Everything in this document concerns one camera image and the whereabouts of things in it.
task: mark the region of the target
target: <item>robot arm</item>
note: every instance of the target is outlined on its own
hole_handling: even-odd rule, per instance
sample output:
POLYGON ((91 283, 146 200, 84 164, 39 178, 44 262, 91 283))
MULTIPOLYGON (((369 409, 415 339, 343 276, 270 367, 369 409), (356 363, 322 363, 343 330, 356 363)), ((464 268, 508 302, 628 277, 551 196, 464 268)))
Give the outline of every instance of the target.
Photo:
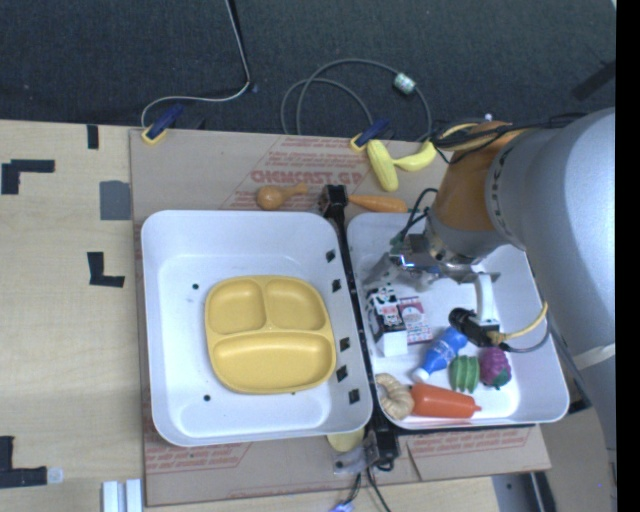
MULTIPOLYGON (((486 123, 475 130, 467 144, 458 137, 424 233, 405 241, 401 266, 415 272, 436 264, 462 282, 502 244, 526 252, 582 367, 615 482, 615 110, 562 128, 486 123)), ((613 493, 617 509, 615 484, 613 493)))

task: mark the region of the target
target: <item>purple fruit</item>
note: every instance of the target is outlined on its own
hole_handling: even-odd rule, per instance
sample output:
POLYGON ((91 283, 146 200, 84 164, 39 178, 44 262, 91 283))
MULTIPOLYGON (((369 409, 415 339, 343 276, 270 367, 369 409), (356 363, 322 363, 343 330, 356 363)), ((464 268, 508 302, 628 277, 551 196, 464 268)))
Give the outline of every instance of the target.
POLYGON ((511 366, 507 354, 498 347, 484 349, 480 354, 480 380, 496 389, 500 389, 511 380, 511 366))

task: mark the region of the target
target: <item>croissant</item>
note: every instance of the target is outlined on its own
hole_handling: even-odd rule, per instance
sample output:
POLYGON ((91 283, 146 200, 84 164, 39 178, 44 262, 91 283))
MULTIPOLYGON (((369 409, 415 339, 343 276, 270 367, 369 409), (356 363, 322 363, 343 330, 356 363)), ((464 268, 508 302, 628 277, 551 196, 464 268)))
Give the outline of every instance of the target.
POLYGON ((380 405, 384 411, 396 420, 403 420, 413 410, 414 402, 408 386, 388 373, 376 375, 376 382, 384 388, 386 396, 380 398, 380 405))

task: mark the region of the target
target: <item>white tray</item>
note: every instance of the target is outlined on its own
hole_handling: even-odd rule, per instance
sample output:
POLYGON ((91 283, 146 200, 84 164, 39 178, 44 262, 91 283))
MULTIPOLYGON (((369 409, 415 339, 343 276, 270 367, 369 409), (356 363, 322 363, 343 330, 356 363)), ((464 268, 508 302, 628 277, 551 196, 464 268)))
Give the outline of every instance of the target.
MULTIPOLYGON (((349 247, 363 312, 366 290, 362 288, 361 281, 368 276, 380 256, 389 250, 389 240, 404 227, 407 217, 406 214, 365 213, 355 217, 349 224, 349 247)), ((420 232, 423 228, 424 223, 418 223, 411 232, 420 232)), ((493 291, 502 331, 519 330, 536 318, 541 302, 522 251, 512 246, 500 247, 476 270, 501 273, 493 285, 493 291)), ((393 285, 398 297, 420 297, 434 338, 449 325, 448 315, 453 308, 477 308, 472 284, 458 285, 445 278, 437 280, 426 291, 417 293, 410 278, 404 276, 394 281, 393 285)), ((365 332, 374 373, 387 372, 404 384, 412 384, 410 374, 422 363, 428 345, 410 345, 406 355, 383 357, 373 341, 366 320, 365 332)), ((509 343, 514 347, 529 347, 541 340, 545 332, 546 321, 543 321, 529 334, 509 343)), ((473 356, 478 351, 475 345, 468 343, 460 355, 473 356)), ((482 411, 476 412, 472 418, 454 420, 409 416, 402 421, 389 419, 402 428, 417 430, 545 423, 562 418, 569 406, 569 393, 553 341, 549 340, 530 353, 509 353, 508 358, 512 381, 500 390, 480 383, 472 396, 482 411)), ((451 389, 446 370, 433 373, 429 383, 451 389)))
POLYGON ((373 401, 337 236, 325 219, 162 211, 142 227, 142 254, 152 415, 167 441, 198 446, 294 438, 367 423, 373 401), (322 296, 337 353, 327 382, 296 393, 246 395, 215 377, 204 328, 207 292, 227 278, 264 274, 304 279, 322 296))

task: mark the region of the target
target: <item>blue bottle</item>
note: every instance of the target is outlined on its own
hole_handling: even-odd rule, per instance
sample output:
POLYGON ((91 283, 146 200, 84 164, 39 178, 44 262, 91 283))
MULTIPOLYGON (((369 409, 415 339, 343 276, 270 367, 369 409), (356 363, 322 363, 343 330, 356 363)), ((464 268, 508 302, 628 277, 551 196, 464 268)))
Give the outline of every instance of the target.
POLYGON ((467 344, 467 337, 447 327, 440 337, 435 340, 424 356, 422 366, 416 368, 411 376, 416 382, 426 382, 429 376, 438 370, 444 370, 460 349, 467 344))

